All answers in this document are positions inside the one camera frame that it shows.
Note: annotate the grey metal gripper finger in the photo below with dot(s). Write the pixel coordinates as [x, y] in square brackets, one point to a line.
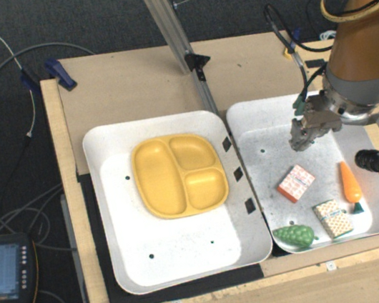
[313, 135]
[297, 137]

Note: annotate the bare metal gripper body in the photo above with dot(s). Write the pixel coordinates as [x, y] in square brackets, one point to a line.
[322, 114]

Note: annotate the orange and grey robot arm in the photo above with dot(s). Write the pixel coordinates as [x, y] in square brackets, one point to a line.
[359, 44]

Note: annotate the white plastic tray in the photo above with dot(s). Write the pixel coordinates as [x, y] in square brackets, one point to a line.
[178, 250]
[272, 147]

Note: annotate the orange patterned carton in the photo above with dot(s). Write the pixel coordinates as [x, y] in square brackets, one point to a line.
[295, 183]

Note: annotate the orange carrot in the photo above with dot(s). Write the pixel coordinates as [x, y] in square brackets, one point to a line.
[350, 182]

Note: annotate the beige patterned carton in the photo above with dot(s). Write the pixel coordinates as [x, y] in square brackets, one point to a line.
[333, 219]

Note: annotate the green grapes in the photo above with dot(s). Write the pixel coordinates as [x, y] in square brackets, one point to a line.
[294, 236]

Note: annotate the yellow divided plate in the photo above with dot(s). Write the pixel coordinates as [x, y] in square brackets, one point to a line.
[165, 177]

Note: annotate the brown cardboard board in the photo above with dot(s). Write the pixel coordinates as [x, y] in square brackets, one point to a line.
[135, 91]

